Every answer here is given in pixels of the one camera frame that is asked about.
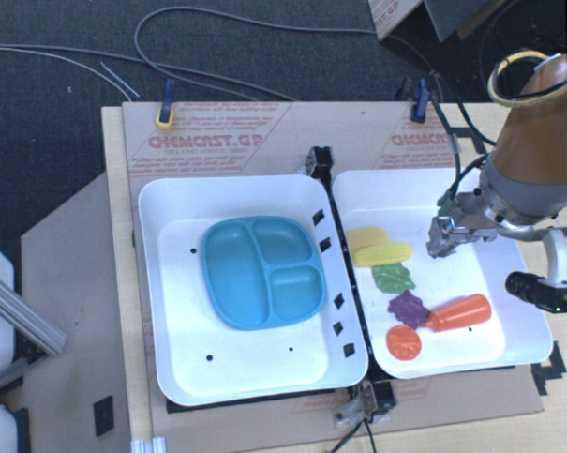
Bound orange round slice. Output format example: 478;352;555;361
384;323;424;363

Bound purple grapes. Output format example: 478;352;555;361
386;288;432;333

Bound orange carrot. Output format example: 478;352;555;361
422;293;495;334

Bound black cylinder on white bracket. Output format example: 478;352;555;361
502;226;567;316

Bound black block with thin wires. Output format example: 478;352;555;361
332;378;398;429
302;144;335;182

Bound green lettuce leaf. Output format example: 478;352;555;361
370;260;418;296

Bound white plastic tray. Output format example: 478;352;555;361
136;169;372;409
330;160;556;384

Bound yellow corn cob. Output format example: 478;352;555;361
351;241;414;268

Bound thin black rod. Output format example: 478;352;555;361
322;169;377;389

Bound brown cardboard board, red print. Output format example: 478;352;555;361
122;83;546;453

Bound blue divided plate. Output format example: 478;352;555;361
199;213;329;333

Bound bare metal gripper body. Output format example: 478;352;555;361
447;184;567;247

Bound yellow toy food slice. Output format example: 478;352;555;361
344;226;392;257

